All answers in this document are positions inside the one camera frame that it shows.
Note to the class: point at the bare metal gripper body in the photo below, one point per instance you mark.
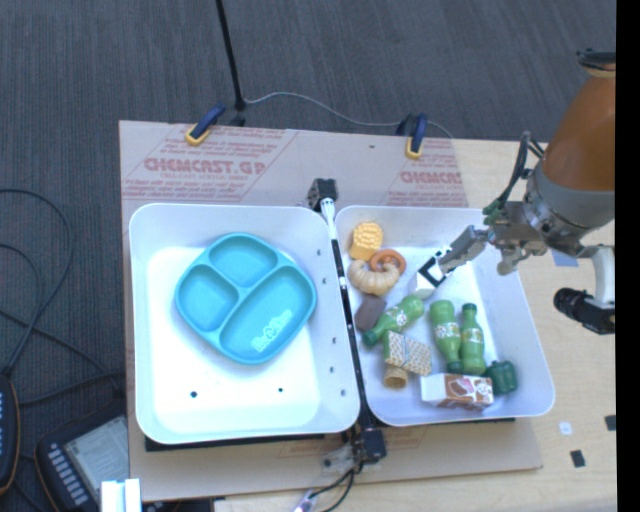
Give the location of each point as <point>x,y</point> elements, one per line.
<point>517,227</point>

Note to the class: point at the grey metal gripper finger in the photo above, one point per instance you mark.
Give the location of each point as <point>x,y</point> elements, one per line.
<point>509,261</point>
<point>465,249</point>

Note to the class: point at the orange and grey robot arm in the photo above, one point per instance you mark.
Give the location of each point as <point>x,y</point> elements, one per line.
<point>580,135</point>

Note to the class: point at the black and white carton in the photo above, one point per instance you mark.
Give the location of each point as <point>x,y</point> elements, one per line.
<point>430,280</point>

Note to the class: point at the white plastic tray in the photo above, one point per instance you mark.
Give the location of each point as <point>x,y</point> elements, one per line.
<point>510,320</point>
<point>230,400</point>

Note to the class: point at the orange doughnut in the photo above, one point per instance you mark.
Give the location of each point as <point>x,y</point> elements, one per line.
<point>395,255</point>

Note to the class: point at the green bottle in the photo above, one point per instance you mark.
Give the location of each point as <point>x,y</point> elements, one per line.
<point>397,317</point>
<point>446,330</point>
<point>472,342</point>

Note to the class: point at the beige croissant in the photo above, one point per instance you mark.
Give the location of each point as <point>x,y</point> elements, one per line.
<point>372,281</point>

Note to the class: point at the yellow corn cob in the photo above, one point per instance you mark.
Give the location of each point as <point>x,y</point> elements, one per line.
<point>366,241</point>

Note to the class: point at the brown block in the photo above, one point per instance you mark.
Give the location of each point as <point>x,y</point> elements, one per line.
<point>370,312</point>

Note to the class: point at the green bell pepper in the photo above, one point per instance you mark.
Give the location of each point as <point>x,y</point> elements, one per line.
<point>501,376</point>

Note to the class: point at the yellow patterned carton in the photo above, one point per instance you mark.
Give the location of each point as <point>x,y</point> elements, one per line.
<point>410,352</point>

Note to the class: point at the thin black and white rod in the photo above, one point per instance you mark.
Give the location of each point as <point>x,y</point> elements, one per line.
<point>345,285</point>

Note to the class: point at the white and brown carton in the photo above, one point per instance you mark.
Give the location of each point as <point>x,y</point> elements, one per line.
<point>457,391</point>

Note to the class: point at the beige ice cream cone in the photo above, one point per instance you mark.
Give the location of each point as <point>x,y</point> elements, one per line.
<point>395,379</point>

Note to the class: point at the blue divided plate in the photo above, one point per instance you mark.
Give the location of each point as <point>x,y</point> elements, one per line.
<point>265,310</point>

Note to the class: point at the brown cardboard board red print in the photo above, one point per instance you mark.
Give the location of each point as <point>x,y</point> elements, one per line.
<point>250,165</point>

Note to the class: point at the black cylinder on white bracket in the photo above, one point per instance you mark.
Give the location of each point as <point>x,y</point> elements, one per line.
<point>585,305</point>

